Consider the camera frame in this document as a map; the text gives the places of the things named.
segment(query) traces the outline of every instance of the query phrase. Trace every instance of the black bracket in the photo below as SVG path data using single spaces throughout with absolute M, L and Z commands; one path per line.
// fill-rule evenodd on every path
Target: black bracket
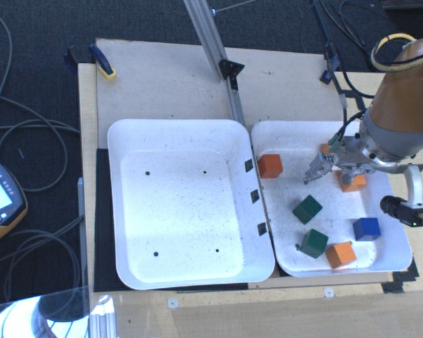
M 243 64 L 234 63 L 227 59 L 222 59 L 219 62 L 219 70 L 221 70 L 223 79 L 227 80 L 227 78 L 229 78 L 232 90 L 238 90 L 237 75 L 240 74 L 240 71 L 244 67 Z

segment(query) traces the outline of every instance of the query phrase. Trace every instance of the blue block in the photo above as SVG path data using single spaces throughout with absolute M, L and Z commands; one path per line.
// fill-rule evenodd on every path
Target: blue block
M 371 242 L 381 236 L 378 218 L 360 218 L 352 227 L 355 240 L 359 242 Z

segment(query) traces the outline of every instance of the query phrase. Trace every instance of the white tray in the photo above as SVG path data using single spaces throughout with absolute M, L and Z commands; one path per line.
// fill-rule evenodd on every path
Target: white tray
M 386 173 L 366 175 L 367 185 L 359 192 L 343 193 L 336 171 L 308 185 L 302 181 L 302 172 L 309 168 L 320 144 L 326 143 L 340 126 L 341 122 L 263 121 L 252 129 L 256 159 L 263 154 L 280 154 L 283 164 L 278 178 L 261 180 L 277 261 L 296 277 L 404 270 L 412 261 L 404 226 L 379 207 L 384 196 L 393 195 Z M 358 124 L 353 123 L 346 134 L 357 130 Z M 308 194 L 323 208 L 304 225 L 292 210 Z M 378 218 L 381 236 L 373 242 L 356 242 L 353 223 L 368 217 Z M 327 247 L 351 241 L 357 260 L 332 270 L 326 254 L 312 258 L 298 251 L 297 245 L 312 228 L 329 237 Z
M 158 289 L 260 282 L 272 274 L 274 253 L 242 125 L 119 120 L 108 147 L 123 283 Z

